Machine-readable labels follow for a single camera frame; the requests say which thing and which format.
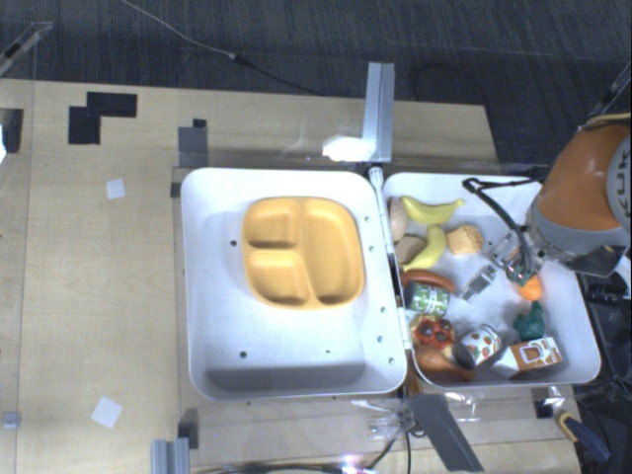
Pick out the brown chicken drumstick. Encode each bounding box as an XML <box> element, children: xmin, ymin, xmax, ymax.
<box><xmin>414</xmin><ymin>346</ymin><xmax>477</xmax><ymax>383</ymax></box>

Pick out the white can with red print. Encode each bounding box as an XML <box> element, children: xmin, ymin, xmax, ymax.
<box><xmin>452</xmin><ymin>324</ymin><xmax>503</xmax><ymax>370</ymax></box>

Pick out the yellow banana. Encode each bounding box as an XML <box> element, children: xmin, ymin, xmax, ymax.
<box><xmin>401</xmin><ymin>224</ymin><xmax>448</xmax><ymax>273</ymax></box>
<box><xmin>400</xmin><ymin>195</ymin><xmax>467</xmax><ymax>226</ymax></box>

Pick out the orange and white carton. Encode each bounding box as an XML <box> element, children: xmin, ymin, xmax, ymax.
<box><xmin>493</xmin><ymin>336</ymin><xmax>565</xmax><ymax>381</ymax></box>

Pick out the tan biscuit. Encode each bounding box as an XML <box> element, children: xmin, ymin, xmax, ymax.
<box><xmin>444</xmin><ymin>223</ymin><xmax>485</xmax><ymax>257</ymax></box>

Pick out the beige bread roll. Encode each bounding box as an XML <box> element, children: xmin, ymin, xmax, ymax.
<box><xmin>388</xmin><ymin>197</ymin><xmax>409</xmax><ymax>243</ymax></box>

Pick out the orange carrot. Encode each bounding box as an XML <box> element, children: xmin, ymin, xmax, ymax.
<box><xmin>514</xmin><ymin>274</ymin><xmax>544</xmax><ymax>302</ymax></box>

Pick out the thin black and white rod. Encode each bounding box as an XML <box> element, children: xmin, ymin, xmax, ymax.
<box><xmin>367</xmin><ymin>166</ymin><xmax>412</xmax><ymax>395</ymax></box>

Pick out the orange divided plate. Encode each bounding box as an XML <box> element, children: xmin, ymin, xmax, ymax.
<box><xmin>241</xmin><ymin>196</ymin><xmax>367</xmax><ymax>311</ymax></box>

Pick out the green broccoli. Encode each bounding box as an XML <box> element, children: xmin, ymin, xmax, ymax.
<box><xmin>512</xmin><ymin>299</ymin><xmax>546</xmax><ymax>343</ymax></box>

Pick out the white plastic tray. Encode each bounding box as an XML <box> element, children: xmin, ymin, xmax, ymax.
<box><xmin>180</xmin><ymin>167</ymin><xmax>409</xmax><ymax>403</ymax></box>
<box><xmin>382</xmin><ymin>172</ymin><xmax>603</xmax><ymax>390</ymax></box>

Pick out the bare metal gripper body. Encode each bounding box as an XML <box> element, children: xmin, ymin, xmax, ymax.
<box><xmin>504</xmin><ymin>237</ymin><xmax>538</xmax><ymax>281</ymax></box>

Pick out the red sausage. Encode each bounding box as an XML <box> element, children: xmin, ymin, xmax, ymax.
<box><xmin>400</xmin><ymin>269</ymin><xmax>457</xmax><ymax>294</ymax></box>

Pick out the green and white can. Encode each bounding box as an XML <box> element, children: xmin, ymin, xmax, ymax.
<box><xmin>403</xmin><ymin>281</ymin><xmax>451</xmax><ymax>314</ymax></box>

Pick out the brown bread piece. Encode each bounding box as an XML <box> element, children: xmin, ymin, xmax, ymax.
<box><xmin>394</xmin><ymin>234</ymin><xmax>428</xmax><ymax>267</ymax></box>

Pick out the pizza slice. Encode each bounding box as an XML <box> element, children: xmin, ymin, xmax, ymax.
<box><xmin>409</xmin><ymin>313</ymin><xmax>458</xmax><ymax>351</ymax></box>

